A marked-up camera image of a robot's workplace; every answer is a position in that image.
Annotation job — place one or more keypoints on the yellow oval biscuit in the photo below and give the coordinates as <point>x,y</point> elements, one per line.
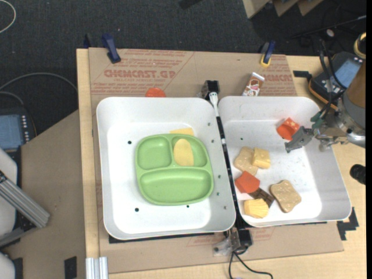
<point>183,155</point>

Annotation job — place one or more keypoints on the white plastic tray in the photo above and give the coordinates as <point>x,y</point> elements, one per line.
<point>314,190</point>
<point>122,219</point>

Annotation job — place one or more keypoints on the yellow ridged toy piece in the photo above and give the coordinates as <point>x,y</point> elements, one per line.
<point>255,208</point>

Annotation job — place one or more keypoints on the red packet with yellow stars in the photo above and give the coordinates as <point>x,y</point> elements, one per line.
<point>286,129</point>

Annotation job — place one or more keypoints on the green divided plate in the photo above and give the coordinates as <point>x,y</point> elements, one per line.
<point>174,186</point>

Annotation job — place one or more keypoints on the orange toy wedge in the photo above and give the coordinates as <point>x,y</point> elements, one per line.
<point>246,182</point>

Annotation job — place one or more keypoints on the orange round toy piece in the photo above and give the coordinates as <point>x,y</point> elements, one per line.
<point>155,92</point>

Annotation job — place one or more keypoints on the flat yellow cheese slice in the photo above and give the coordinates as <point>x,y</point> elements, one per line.
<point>183,131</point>

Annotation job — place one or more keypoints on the thin black and white rod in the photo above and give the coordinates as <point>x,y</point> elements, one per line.
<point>222,132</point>

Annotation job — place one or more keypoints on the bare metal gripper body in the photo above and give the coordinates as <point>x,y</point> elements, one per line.
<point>331,131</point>

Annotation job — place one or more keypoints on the brown chocolate bar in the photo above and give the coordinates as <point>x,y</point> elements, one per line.
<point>263,197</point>

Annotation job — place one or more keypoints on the brown and white carton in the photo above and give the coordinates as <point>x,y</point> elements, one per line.
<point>253,84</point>

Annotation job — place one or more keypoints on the brown cardboard board red print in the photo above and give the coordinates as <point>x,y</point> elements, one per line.
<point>145,65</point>

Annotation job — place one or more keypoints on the tan bread slice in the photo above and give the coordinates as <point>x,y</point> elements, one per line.
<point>243,160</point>
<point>285,196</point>

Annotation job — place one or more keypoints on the yellow cheese wedge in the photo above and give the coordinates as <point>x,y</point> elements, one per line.
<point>261,158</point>

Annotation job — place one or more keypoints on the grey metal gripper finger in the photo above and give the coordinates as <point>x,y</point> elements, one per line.
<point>327,144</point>
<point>300,138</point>

